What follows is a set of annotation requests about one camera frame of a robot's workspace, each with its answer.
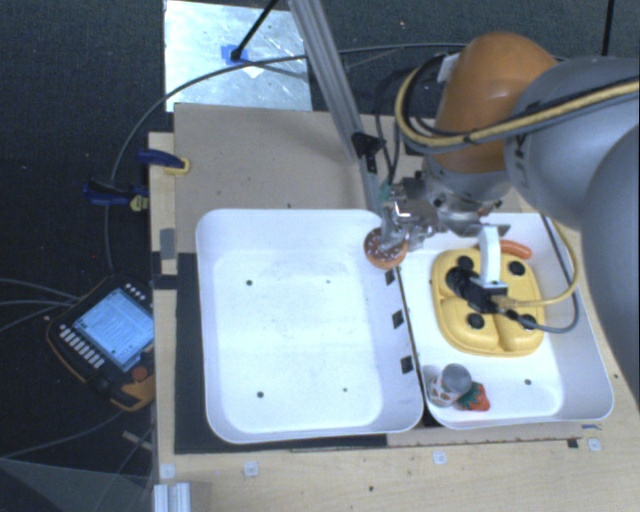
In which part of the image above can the brown cardboard board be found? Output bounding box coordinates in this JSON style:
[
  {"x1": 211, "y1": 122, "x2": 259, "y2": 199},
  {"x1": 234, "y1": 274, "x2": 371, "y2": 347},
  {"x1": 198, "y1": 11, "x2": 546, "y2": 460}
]
[{"x1": 172, "y1": 102, "x2": 624, "y2": 455}]

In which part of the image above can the orange sausage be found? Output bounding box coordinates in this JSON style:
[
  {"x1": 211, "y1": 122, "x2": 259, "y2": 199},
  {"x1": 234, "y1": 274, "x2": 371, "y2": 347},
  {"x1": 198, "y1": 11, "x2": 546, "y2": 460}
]
[{"x1": 499, "y1": 239, "x2": 533, "y2": 260}]

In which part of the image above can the small can with grey lid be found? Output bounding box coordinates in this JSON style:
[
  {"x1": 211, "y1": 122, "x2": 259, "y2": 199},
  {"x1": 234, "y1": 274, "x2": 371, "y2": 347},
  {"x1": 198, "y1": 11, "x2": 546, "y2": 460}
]
[{"x1": 428, "y1": 363, "x2": 474, "y2": 408}]

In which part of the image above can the brown sprinkled doughnut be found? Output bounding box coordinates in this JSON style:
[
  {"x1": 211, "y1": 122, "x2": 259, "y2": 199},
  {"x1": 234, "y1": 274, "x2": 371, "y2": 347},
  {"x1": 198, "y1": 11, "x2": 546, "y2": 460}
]
[{"x1": 363, "y1": 227, "x2": 409, "y2": 271}]

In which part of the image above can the black cylinder on white bracket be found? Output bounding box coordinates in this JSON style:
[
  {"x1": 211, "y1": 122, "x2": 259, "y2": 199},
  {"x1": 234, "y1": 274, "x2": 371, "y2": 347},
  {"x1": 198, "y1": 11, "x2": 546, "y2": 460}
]
[{"x1": 446, "y1": 225, "x2": 510, "y2": 315}]

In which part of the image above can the red strawberry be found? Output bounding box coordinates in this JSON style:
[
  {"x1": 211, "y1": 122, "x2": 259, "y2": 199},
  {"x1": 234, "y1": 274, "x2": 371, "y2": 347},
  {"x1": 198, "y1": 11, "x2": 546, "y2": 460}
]
[{"x1": 456, "y1": 381, "x2": 492, "y2": 413}]

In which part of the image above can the white plastic tray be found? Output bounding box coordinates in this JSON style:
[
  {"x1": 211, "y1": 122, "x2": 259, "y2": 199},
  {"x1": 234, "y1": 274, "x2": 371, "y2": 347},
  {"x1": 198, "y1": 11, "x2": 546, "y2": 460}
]
[
  {"x1": 194, "y1": 207, "x2": 425, "y2": 445},
  {"x1": 397, "y1": 211, "x2": 615, "y2": 431}
]

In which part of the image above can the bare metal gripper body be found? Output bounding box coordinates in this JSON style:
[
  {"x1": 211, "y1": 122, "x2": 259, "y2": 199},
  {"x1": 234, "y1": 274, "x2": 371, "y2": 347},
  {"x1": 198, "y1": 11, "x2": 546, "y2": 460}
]
[{"x1": 388, "y1": 175, "x2": 490, "y2": 241}]

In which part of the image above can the yellow divided plate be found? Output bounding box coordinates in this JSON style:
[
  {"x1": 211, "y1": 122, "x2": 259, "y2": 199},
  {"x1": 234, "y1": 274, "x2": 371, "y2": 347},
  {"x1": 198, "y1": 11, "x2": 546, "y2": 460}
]
[{"x1": 430, "y1": 248, "x2": 547, "y2": 358}]

